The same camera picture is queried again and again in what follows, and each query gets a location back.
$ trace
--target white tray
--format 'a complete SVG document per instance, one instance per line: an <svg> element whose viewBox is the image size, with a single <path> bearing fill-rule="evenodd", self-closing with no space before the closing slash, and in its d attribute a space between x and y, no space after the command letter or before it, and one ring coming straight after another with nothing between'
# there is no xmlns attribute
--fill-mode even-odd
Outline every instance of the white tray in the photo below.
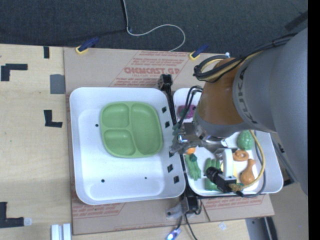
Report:
<svg viewBox="0 0 320 240"><path fill-rule="evenodd" d="M173 103L175 111L178 111L179 106L184 106L186 103L186 98L188 94L189 88L182 88L178 89L174 95L173 95ZM197 92L192 100L192 105L197 105L199 102L201 94ZM184 122L191 122L192 118L184 120ZM237 138L240 133L236 132L229 138L225 140L229 148L236 148L237 147ZM271 140L271 136L269 133L257 131L256 137L259 140L262 149L265 153L265 187L264 191L262 193L276 193L279 192L283 187L283 176L280 170L279 162L276 156L276 152ZM258 159L256 149L253 147L252 150L248 150L249 158L254 159L256 164L252 167L253 174L255 178L258 176L260 169L261 169L261 163ZM210 197L210 196L233 196L234 193L222 193L220 191L215 190L206 190L205 189L205 178L204 170L205 170L205 162L207 158L215 159L216 157L208 151L204 147L197 147L194 153L197 157L197 163L198 166L202 172L202 176L198 180L194 180L189 176L189 173L187 174L188 183L191 187L191 189L200 196ZM240 173L247 167L247 162L239 162L235 161L234 167L237 171L237 177L240 177ZM263 185L263 177L254 185L245 188L243 190L244 194L255 194L257 193Z"/></svg>
<svg viewBox="0 0 320 240"><path fill-rule="evenodd" d="M163 146L153 156L119 158L104 147L99 126L101 109L112 102L131 101L147 103L157 111ZM169 156L172 119L167 97L160 90L78 88L70 95L70 115L75 189L84 203L100 205L174 198L184 192L186 181L179 154Z"/></svg>

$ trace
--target light wood surface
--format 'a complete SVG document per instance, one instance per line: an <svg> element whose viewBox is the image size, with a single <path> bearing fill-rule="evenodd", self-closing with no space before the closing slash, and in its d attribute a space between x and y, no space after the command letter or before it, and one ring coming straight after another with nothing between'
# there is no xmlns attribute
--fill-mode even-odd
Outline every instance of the light wood surface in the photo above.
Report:
<svg viewBox="0 0 320 240"><path fill-rule="evenodd" d="M0 239L50 239L50 226L72 223L66 96L50 94L50 75L64 75L62 47L0 44L0 65L28 64L27 71L11 70L9 81L0 81L0 202L7 203L7 217L32 219L31 226L0 228ZM54 122L45 127L44 110ZM192 224L199 240L249 240L246 221ZM174 227L158 227L91 235L73 240L165 239ZM178 239L191 240L188 226Z"/></svg>

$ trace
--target dark gray carpet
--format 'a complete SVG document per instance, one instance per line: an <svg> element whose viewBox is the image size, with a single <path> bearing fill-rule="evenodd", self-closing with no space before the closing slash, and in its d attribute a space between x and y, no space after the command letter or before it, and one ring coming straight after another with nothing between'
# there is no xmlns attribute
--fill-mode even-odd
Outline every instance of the dark gray carpet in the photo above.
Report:
<svg viewBox="0 0 320 240"><path fill-rule="evenodd" d="M238 56L308 26L308 0L125 0L134 34L162 24L182 28L192 52ZM133 37L125 32L121 0L0 0L0 43L78 46L99 36L97 48L169 51L183 35L163 27Z"/></svg>

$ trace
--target green plate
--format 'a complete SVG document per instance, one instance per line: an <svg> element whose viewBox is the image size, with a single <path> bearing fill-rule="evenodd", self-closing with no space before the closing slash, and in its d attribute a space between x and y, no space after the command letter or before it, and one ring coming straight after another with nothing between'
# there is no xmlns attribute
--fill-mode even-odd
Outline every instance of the green plate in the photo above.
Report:
<svg viewBox="0 0 320 240"><path fill-rule="evenodd" d="M101 110L101 135L104 147L119 158L153 156L163 146L157 111L143 102L113 102Z"/></svg>

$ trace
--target cardboard sheet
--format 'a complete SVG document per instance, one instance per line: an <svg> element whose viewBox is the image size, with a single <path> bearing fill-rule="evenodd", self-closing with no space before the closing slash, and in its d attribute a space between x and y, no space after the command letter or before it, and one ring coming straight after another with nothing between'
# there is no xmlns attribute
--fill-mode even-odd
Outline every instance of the cardboard sheet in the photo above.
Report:
<svg viewBox="0 0 320 240"><path fill-rule="evenodd" d="M194 67L215 55L202 53L192 61L186 52L142 51L91 48L79 55L74 48L64 48L64 70L67 106L68 145L71 173L71 204L73 234L91 234L140 228L177 225L167 219L166 209L180 199L87 205L75 190L69 97L80 87L157 87L161 74L170 74L172 90L203 86L193 77ZM218 197L203 199L203 211L192 215L190 223L218 222L274 215L268 195L254 198Z"/></svg>

